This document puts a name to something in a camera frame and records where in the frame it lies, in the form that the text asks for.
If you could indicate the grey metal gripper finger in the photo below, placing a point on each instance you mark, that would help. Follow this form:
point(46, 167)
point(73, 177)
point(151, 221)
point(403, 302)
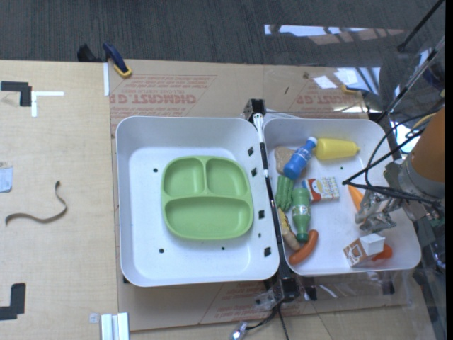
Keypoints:
point(378, 222)
point(364, 209)

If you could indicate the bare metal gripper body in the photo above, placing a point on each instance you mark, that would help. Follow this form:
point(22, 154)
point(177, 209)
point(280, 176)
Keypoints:
point(393, 175)

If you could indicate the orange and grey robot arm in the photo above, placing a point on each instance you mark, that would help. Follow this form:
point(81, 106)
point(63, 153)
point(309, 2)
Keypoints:
point(430, 147)

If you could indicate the orange carrot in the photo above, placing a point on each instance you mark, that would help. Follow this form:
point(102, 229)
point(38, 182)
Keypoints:
point(355, 195)

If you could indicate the orange toy piece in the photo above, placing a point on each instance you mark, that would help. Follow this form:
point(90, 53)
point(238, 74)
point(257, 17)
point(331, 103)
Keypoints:
point(386, 253)

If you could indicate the white plastic tray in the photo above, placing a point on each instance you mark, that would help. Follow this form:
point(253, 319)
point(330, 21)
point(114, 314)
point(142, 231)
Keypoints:
point(141, 207)
point(336, 225)

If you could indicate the brown and white carton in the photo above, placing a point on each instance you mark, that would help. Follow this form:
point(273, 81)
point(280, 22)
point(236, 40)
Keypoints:
point(361, 251)

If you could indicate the red and white carton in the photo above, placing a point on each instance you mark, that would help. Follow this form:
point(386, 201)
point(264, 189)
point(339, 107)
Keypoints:
point(323, 189)

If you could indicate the green bottle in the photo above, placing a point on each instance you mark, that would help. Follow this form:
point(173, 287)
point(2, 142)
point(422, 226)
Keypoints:
point(301, 211)

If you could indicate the yellow squeeze bottle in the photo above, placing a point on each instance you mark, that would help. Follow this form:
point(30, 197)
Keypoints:
point(334, 149)

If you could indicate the orange sausage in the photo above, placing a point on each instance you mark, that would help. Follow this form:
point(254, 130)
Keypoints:
point(306, 248)

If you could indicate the tan and yellow toy sandwich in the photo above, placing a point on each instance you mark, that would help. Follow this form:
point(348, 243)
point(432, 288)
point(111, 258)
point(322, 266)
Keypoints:
point(287, 234)

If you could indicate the green toy asparagus bunch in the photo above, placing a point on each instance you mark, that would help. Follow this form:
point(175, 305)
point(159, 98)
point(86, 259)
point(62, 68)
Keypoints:
point(284, 193)

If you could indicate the blue bottle with white cap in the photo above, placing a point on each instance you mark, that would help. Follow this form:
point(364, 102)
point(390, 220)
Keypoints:
point(298, 161)

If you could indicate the tan bread slice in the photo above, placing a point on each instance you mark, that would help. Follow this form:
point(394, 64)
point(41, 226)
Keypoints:
point(281, 156)

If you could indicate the thin black and white rod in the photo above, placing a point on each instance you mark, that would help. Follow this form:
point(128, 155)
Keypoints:
point(264, 154)

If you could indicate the green divided plate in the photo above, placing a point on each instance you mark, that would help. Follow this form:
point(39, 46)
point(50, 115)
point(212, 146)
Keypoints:
point(207, 218)

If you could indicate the brown cardboard board, red print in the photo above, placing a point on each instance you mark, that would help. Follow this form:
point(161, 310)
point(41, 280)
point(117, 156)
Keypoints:
point(159, 94)

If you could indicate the brown curled strip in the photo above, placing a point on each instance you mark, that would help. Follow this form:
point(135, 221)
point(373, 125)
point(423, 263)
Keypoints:
point(62, 204)

